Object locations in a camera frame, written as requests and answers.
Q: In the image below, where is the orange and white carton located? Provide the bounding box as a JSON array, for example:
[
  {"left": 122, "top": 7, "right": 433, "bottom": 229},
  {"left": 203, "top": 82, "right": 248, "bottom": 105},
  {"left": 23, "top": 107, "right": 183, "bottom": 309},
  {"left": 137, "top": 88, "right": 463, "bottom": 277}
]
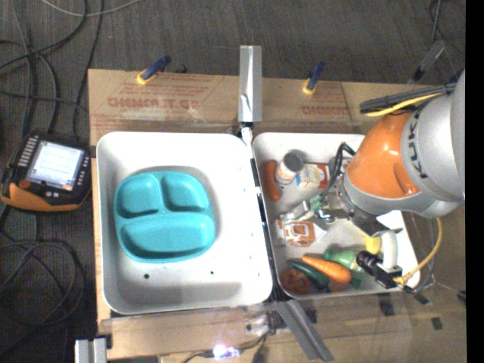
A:
[{"left": 275, "top": 219, "right": 327, "bottom": 249}]

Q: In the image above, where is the yellow banana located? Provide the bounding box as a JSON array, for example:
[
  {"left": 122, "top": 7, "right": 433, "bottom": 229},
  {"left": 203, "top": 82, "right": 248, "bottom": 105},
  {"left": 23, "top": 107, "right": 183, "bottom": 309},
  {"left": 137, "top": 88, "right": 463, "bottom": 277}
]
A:
[{"left": 364, "top": 235, "right": 383, "bottom": 257}]

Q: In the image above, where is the white carton with red print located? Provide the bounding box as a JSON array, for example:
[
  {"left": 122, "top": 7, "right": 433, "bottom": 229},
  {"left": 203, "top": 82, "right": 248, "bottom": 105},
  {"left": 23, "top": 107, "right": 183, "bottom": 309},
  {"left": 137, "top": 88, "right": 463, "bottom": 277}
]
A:
[{"left": 296, "top": 162, "right": 334, "bottom": 190}]

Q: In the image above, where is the orange carrot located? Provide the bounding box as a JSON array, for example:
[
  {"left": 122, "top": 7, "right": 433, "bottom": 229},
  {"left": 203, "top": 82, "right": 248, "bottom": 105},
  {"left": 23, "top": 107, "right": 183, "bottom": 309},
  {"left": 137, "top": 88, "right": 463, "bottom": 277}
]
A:
[{"left": 301, "top": 254, "right": 362, "bottom": 290}]

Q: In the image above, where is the brown doughnut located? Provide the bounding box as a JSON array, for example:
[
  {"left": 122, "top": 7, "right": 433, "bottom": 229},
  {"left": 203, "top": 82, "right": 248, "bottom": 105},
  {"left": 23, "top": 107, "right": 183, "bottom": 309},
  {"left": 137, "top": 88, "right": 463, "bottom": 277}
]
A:
[{"left": 281, "top": 268, "right": 312, "bottom": 295}]

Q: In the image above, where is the small can with grey lid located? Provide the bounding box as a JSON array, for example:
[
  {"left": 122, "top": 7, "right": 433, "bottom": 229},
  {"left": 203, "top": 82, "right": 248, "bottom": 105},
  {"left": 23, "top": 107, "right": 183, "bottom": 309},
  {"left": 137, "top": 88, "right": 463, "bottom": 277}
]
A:
[{"left": 275, "top": 150, "right": 306, "bottom": 186}]

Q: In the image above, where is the dark green cucumber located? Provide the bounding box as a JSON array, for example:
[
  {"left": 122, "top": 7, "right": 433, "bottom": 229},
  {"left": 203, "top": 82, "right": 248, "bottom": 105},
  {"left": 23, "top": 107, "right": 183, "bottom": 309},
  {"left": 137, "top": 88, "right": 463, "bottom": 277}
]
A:
[{"left": 287, "top": 259, "right": 330, "bottom": 291}]

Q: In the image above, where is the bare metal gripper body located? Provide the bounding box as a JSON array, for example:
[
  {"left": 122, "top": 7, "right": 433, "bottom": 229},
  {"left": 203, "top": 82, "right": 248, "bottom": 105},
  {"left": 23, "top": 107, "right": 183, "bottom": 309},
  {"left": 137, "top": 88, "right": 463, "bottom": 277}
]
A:
[{"left": 315, "top": 188, "right": 352, "bottom": 225}]

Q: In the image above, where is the green bottle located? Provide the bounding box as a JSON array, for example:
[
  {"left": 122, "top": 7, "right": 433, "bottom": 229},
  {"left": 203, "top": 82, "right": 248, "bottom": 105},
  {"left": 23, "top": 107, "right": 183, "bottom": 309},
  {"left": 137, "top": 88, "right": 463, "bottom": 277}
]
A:
[{"left": 322, "top": 248, "right": 366, "bottom": 274}]

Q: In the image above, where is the blue divided plate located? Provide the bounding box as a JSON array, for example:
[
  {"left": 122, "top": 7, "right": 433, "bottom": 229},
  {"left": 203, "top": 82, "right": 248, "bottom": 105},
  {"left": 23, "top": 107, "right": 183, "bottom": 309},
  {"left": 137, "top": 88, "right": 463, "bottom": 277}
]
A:
[{"left": 113, "top": 170, "right": 218, "bottom": 263}]

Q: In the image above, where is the red sausage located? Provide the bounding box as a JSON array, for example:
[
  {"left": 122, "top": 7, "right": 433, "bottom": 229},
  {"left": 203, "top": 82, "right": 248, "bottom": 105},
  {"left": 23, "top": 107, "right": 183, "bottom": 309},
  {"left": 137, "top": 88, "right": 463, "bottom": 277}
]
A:
[{"left": 262, "top": 159, "right": 283, "bottom": 203}]

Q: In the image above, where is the brown cardboard board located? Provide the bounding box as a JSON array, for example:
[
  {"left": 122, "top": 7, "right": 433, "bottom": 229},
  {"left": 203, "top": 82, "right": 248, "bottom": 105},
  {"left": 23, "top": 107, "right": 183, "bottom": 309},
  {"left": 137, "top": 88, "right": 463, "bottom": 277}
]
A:
[{"left": 86, "top": 68, "right": 467, "bottom": 361}]

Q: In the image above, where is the black cylinder on white bracket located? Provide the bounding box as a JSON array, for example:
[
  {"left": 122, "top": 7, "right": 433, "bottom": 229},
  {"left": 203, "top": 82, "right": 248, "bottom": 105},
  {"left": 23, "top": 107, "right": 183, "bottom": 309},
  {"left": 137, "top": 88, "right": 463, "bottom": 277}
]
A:
[{"left": 356, "top": 230, "right": 404, "bottom": 290}]

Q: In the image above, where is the white plastic tray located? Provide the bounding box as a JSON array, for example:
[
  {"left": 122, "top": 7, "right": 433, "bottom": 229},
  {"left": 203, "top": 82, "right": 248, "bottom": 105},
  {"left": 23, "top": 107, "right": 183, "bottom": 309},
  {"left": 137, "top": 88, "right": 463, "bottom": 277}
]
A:
[
  {"left": 95, "top": 130, "right": 275, "bottom": 316},
  {"left": 250, "top": 132, "right": 422, "bottom": 301}
]

